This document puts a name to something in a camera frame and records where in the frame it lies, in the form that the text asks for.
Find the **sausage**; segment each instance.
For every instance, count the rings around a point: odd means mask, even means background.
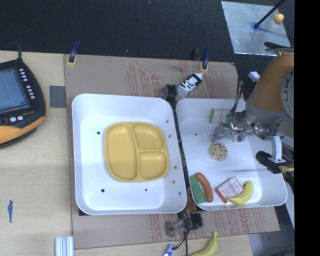
[[[213,195],[212,188],[211,188],[207,178],[201,172],[197,172],[195,174],[195,177],[198,180],[198,182],[201,184],[201,186],[204,190],[204,196],[205,196],[206,201],[208,203],[212,202],[214,200],[214,195]]]

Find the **black rod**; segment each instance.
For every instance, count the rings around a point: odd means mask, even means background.
[[[272,14],[275,9],[277,9],[285,0],[281,0],[280,2],[278,2],[258,23],[254,24],[254,28],[257,29],[259,27],[259,25],[266,19],[268,18],[268,16],[270,14]]]

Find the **table surface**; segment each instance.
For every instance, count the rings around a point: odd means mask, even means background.
[[[0,51],[0,63],[15,60],[15,51]],[[23,52],[22,59],[41,85],[47,117],[36,132],[0,149],[0,255],[53,256],[56,237],[73,235],[66,108],[50,108],[49,87],[65,86],[64,54]],[[12,201],[12,222],[8,205]],[[189,239],[189,254],[209,238]],[[218,237],[216,256],[253,255],[247,235]],[[77,249],[75,256],[159,255],[168,242]],[[185,244],[174,252],[186,254]]]

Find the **cardboard sheet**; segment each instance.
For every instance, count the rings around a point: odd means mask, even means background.
[[[166,84],[179,85],[200,72],[200,61],[78,55],[74,66],[64,56],[72,229],[75,249],[181,240],[169,237],[165,222],[176,222],[172,214],[98,215],[81,214],[75,198],[73,127],[71,104],[83,93],[157,97]],[[232,63],[209,62],[203,82],[190,98],[233,99],[237,71]],[[203,211],[203,227],[188,239],[279,231],[274,207]]]

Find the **toy banana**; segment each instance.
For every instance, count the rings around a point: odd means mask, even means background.
[[[254,192],[254,185],[252,181],[249,180],[240,194],[237,194],[236,196],[233,196],[233,197],[228,196],[226,199],[228,201],[235,203],[236,205],[242,205],[251,198],[253,192]]]
[[[192,253],[190,256],[213,256],[216,254],[219,247],[219,243],[217,240],[218,232],[212,231],[212,233],[213,233],[213,236],[209,241],[208,245],[203,250]]]

